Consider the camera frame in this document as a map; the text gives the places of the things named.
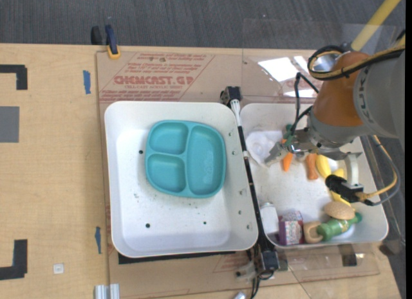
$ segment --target red warning label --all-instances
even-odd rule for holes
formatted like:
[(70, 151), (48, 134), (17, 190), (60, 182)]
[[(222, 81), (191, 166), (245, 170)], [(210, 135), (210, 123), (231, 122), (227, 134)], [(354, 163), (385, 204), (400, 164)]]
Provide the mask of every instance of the red warning label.
[(135, 53), (99, 89), (100, 103), (179, 101), (213, 58), (204, 54)]

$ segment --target wooden table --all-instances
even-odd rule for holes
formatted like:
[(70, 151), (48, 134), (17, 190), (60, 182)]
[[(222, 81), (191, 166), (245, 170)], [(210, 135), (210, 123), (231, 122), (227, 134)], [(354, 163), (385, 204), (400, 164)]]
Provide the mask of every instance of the wooden table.
[[(15, 74), (0, 74), (0, 106), (19, 107), (18, 143), (0, 143), (0, 267), (13, 265), (14, 240), (28, 243), (27, 273), (1, 280), (1, 298), (92, 298), (95, 285), (110, 284), (96, 65), (96, 52), (104, 50), (0, 44), (0, 64), (24, 64), (28, 69), (27, 90), (16, 90)], [(241, 50), (236, 49), (122, 51), (211, 53), (241, 60)], [(90, 94), (85, 93), (83, 71), (91, 75)], [(240, 72), (230, 69), (228, 83), (235, 83)], [(377, 244), (374, 248), (377, 275), (261, 286), (257, 298), (400, 298), (387, 258)], [(64, 264), (63, 273), (59, 264)], [(232, 299), (238, 292), (173, 298)]]

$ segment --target blue clamp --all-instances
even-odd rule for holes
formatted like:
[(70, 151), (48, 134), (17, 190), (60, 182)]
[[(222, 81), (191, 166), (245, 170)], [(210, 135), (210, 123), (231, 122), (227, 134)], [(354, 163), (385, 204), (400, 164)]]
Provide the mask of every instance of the blue clamp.
[(106, 45), (108, 46), (109, 57), (111, 59), (120, 58), (120, 50), (117, 45), (115, 31), (109, 24), (105, 25), (104, 30), (106, 31), (107, 35)]

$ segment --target dark gray fabric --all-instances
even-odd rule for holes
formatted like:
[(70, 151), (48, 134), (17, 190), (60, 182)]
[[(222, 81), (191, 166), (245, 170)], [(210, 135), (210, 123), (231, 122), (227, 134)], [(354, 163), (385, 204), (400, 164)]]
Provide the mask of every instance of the dark gray fabric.
[[(120, 45), (315, 49), (324, 43), (340, 43), (339, 39), (331, 42), (339, 38), (334, 30), (337, 24), (362, 26), (383, 1), (0, 0), (0, 42), (90, 44), (92, 26), (98, 25), (103, 31), (110, 23)], [(281, 31), (281, 22), (284, 28), (297, 24), (289, 27), (295, 32)], [(387, 46), (406, 27), (406, 0), (396, 6), (384, 25), (387, 31), (379, 37), (379, 44)], [(298, 32), (297, 26), (304, 27)], [(402, 218), (404, 152), (394, 140), (385, 140), (384, 144), (403, 175), (402, 192), (393, 200), (392, 209)], [(390, 169), (386, 173), (382, 177), (390, 182)], [(389, 259), (405, 298), (404, 247), (389, 254)]]

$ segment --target black corner marker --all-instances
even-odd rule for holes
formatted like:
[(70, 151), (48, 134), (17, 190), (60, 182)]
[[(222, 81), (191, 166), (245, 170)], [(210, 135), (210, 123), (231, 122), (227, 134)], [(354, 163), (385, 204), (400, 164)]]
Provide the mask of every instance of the black corner marker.
[(24, 278), (27, 273), (27, 240), (14, 240), (13, 264), (0, 267), (0, 280)]
[(27, 90), (27, 68), (24, 65), (0, 65), (0, 73), (15, 73), (16, 90)]

